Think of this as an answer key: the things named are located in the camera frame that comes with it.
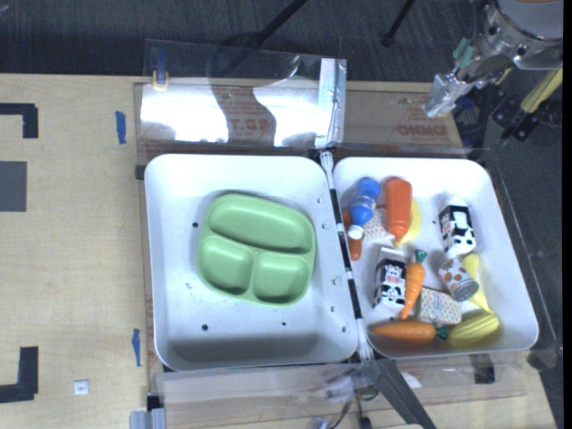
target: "wooden table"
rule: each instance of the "wooden table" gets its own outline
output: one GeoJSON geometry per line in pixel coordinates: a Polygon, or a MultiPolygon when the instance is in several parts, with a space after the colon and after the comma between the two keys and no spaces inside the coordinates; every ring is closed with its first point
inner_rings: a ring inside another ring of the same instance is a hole
{"type": "MultiPolygon", "coordinates": [[[[28,176],[26,211],[0,212],[0,383],[16,383],[20,347],[39,351],[38,393],[34,400],[0,404],[2,428],[129,427],[130,412],[146,406],[146,304],[134,176],[133,90],[142,81],[0,75],[0,102],[35,104],[39,113],[37,139],[22,137],[21,116],[0,115],[0,161],[26,162],[28,176]],[[125,144],[118,139],[116,112],[125,115],[125,144]],[[134,329],[141,332],[140,366],[134,329]],[[74,393],[78,380],[89,381],[87,394],[74,393]]],[[[526,362],[518,367],[523,391],[517,396],[426,410],[439,427],[554,427],[538,373],[526,362]]],[[[369,415],[374,427],[403,425],[390,408],[369,415]]],[[[244,427],[300,428],[307,421],[244,427]]],[[[357,427],[355,417],[339,427],[357,427]]]]}

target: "toy carrot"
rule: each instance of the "toy carrot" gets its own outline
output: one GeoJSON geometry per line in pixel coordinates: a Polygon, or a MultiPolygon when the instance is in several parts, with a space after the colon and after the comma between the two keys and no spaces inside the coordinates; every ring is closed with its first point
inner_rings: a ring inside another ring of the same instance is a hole
{"type": "Polygon", "coordinates": [[[446,327],[435,329],[425,321],[398,321],[397,323],[377,325],[372,332],[391,339],[411,341],[414,343],[429,343],[437,335],[447,338],[449,330],[446,327]]]}
{"type": "Polygon", "coordinates": [[[425,280],[425,268],[423,261],[427,257],[422,249],[415,250],[415,262],[409,264],[405,270],[405,306],[401,309],[400,318],[406,319],[409,311],[415,305],[417,297],[421,293],[425,280]]]}
{"type": "MultiPolygon", "coordinates": [[[[349,210],[343,210],[341,212],[341,218],[343,220],[343,226],[347,230],[351,223],[351,212],[349,210]]],[[[348,247],[349,247],[349,258],[352,261],[357,261],[361,257],[362,240],[354,240],[348,237],[348,247]]]]}

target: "plastic container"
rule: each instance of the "plastic container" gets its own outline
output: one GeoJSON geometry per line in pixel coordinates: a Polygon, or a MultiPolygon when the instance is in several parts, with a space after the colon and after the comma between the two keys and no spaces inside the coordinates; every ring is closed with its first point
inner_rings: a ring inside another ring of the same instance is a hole
{"type": "Polygon", "coordinates": [[[392,178],[385,184],[385,211],[387,230],[399,242],[408,232],[411,216],[411,183],[401,178],[392,178]]]}
{"type": "Polygon", "coordinates": [[[351,204],[351,225],[348,235],[353,240],[364,237],[364,224],[374,216],[377,198],[382,193],[379,183],[373,178],[363,178],[357,184],[357,195],[351,204]]]}

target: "yellow corn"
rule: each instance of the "yellow corn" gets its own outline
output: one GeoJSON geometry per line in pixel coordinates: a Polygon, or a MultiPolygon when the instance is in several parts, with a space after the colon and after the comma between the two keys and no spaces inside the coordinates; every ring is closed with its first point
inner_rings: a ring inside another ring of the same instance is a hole
{"type": "Polygon", "coordinates": [[[457,324],[449,332],[447,342],[454,349],[463,349],[495,332],[501,323],[493,313],[482,313],[457,324]]]}

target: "gray square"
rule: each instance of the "gray square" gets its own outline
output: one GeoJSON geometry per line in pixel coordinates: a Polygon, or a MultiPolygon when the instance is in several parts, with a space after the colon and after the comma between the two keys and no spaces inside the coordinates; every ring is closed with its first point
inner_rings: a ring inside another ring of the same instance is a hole
{"type": "Polygon", "coordinates": [[[0,161],[0,211],[26,211],[28,163],[0,161]]]}

